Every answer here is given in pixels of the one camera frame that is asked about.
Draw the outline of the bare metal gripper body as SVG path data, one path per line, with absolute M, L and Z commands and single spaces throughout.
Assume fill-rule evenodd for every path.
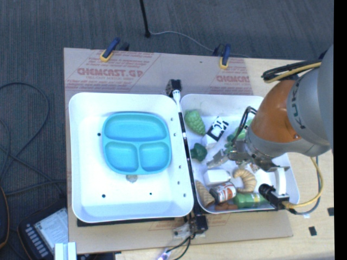
M 243 163 L 252 163 L 264 171 L 274 171 L 274 162 L 272 157 L 261 153 L 245 140 L 237 140 L 235 144 L 227 149 L 227 156 L 230 160 Z

